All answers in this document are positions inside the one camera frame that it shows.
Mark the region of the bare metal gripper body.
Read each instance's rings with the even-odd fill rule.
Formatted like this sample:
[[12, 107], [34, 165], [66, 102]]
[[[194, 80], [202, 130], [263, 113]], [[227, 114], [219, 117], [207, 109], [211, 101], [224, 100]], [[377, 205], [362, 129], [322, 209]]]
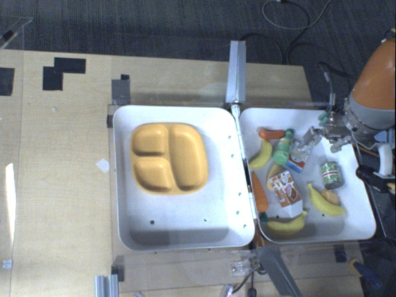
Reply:
[[330, 143], [354, 143], [353, 134], [345, 125], [344, 113], [324, 112], [321, 119], [321, 134]]

